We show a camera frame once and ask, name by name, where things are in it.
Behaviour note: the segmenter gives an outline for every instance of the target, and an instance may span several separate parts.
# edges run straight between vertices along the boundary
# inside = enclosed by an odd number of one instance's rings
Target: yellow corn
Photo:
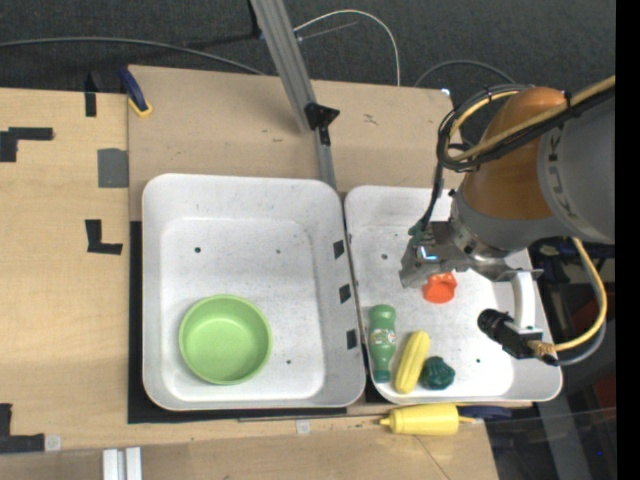
[[[409,336],[393,381],[399,393],[406,395],[416,387],[430,345],[431,339],[424,331],[415,331]]]

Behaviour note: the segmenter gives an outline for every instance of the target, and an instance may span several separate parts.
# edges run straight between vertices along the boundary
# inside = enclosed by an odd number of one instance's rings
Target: orange toy object
[[[453,299],[458,282],[451,272],[433,274],[422,287],[424,298],[433,304],[444,304]]]

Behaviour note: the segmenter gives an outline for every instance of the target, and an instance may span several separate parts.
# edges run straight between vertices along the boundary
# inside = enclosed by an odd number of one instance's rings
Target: green bottle
[[[378,304],[369,311],[369,355],[373,360],[373,380],[390,382],[390,364],[396,352],[396,310]]]

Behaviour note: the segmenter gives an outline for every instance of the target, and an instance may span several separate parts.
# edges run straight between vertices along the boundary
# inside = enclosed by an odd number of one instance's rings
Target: wooden board
[[[145,119],[129,113],[131,220],[141,219],[146,183],[167,172],[318,177],[313,134],[298,128],[278,77],[129,69],[153,107]],[[319,103],[340,110],[329,127],[339,192],[365,184],[433,184],[437,130],[451,110],[448,96],[412,87],[312,85]],[[451,188],[460,179],[446,173]]]
[[[154,480],[498,479],[483,425],[451,437],[369,429],[147,446],[142,464],[143,478]],[[100,478],[100,468],[92,450],[0,456],[0,473],[13,480]]]

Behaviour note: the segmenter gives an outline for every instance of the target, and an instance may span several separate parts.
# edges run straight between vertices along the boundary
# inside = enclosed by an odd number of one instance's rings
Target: black cable
[[[505,89],[505,87],[508,87],[508,86],[503,86],[502,88],[500,88],[499,86],[496,86],[491,88],[490,90],[492,94],[497,94],[499,91],[508,90],[508,89]],[[442,165],[447,169],[450,169],[456,172],[463,172],[471,168],[477,167],[483,163],[489,162],[491,160],[497,160],[498,158],[501,158],[507,153],[510,153],[520,148],[527,142],[530,142],[531,140],[539,137],[540,135],[548,132],[549,130],[552,130],[553,128],[560,126],[561,124],[567,122],[568,120],[575,119],[581,113],[613,97],[614,94],[615,94],[615,87],[611,87],[607,90],[594,94],[593,96],[585,99],[584,101],[581,101],[580,103],[570,108],[567,108],[566,110],[559,113],[557,116],[549,118],[546,121],[543,121],[542,123],[537,123],[535,125],[532,125],[528,128],[520,130],[506,137],[490,150],[483,153],[479,153],[476,157],[472,159],[467,159],[463,161],[455,161],[455,160],[451,161],[447,158],[447,155],[445,153],[448,147],[447,143],[451,136],[451,128],[453,127],[453,124],[455,122],[455,117],[457,115],[463,114],[468,108],[471,108],[478,101],[481,101],[482,99],[486,98],[485,92],[479,92],[476,96],[472,97],[470,100],[465,102],[463,105],[461,105],[454,112],[450,113],[443,120],[438,133],[438,143],[437,143],[438,161],[441,162]]]
[[[259,71],[251,66],[247,66],[234,60],[225,59],[218,55],[211,53],[201,52],[199,50],[192,50],[190,48],[183,48],[181,46],[175,46],[167,43],[159,43],[156,41],[146,41],[143,39],[128,39],[123,37],[50,37],[42,39],[22,39],[18,41],[7,41],[0,43],[0,48],[12,48],[18,46],[32,46],[32,45],[44,45],[44,44],[56,44],[56,43],[117,43],[117,44],[131,44],[137,46],[146,46],[151,48],[163,48],[166,50],[173,50],[179,53],[186,53],[189,55],[195,55],[197,57],[204,57],[205,59],[215,60],[222,64],[236,67],[248,73],[256,75],[264,75],[262,71]]]
[[[456,59],[456,60],[448,60],[448,61],[445,61],[445,62],[441,62],[440,64],[436,64],[432,68],[427,69],[424,73],[422,73],[418,77],[418,79],[413,84],[413,86],[414,87],[418,87],[418,85],[420,85],[420,82],[422,82],[422,80],[424,80],[431,73],[433,73],[435,71],[438,71],[439,69],[442,69],[444,67],[453,66],[453,65],[457,65],[457,64],[468,64],[468,65],[471,65],[471,66],[477,66],[477,67],[480,67],[480,68],[484,68],[484,69],[487,69],[487,70],[495,73],[496,75],[501,76],[507,82],[510,82],[512,84],[516,83],[515,80],[513,78],[511,78],[509,75],[507,75],[504,71],[501,71],[498,68],[494,68],[493,66],[491,66],[489,64],[485,64],[484,62],[479,62],[477,60]]]
[[[195,49],[195,48],[212,48],[215,46],[223,46],[226,44],[240,43],[243,41],[249,41],[255,39],[253,33],[249,34],[237,34],[233,36],[216,37],[213,39],[181,39],[180,41],[174,41],[176,44],[180,44],[183,48]]]
[[[471,144],[449,144],[449,149],[457,149],[458,151],[467,151],[471,148]]]
[[[424,215],[418,221],[420,224],[420,231],[424,231],[425,229],[427,229],[429,221],[431,220],[431,215],[433,214],[433,209],[436,206],[436,201],[438,200],[438,197],[440,197],[440,193],[442,192],[442,186],[444,184],[444,178],[442,177],[443,172],[444,169],[442,168],[442,164],[438,162],[434,174],[433,189],[431,191],[431,200],[429,201],[429,206],[427,207],[427,211],[424,212]]]

